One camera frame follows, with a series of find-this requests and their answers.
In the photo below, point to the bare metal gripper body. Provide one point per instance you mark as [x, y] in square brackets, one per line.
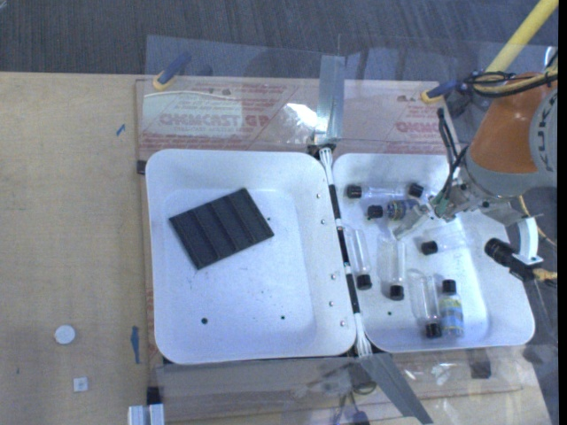
[454, 204]

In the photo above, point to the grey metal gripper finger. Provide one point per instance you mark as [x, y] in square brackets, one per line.
[407, 226]
[421, 210]

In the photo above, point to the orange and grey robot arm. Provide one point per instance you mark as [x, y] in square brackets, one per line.
[500, 140]

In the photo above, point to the clear plastic bottle black cap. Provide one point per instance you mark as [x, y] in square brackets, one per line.
[433, 329]
[416, 190]
[396, 291]
[429, 248]
[364, 280]
[354, 191]

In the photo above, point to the blue label bottle black cap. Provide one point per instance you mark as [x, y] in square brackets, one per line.
[390, 210]
[451, 312]

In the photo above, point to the thin black and white rod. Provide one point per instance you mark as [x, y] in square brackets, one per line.
[341, 233]

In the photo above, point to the white plastic tray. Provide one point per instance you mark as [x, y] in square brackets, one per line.
[248, 299]
[487, 308]

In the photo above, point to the black ribbed mat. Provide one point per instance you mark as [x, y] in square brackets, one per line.
[221, 227]

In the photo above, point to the brown cardboard board red print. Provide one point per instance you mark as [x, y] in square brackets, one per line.
[199, 118]

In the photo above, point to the white round disc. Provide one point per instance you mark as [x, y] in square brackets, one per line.
[64, 334]

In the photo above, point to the small white square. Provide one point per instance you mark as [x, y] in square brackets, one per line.
[80, 384]

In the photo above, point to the black cylinder on white bracket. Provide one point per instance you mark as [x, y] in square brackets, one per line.
[505, 255]

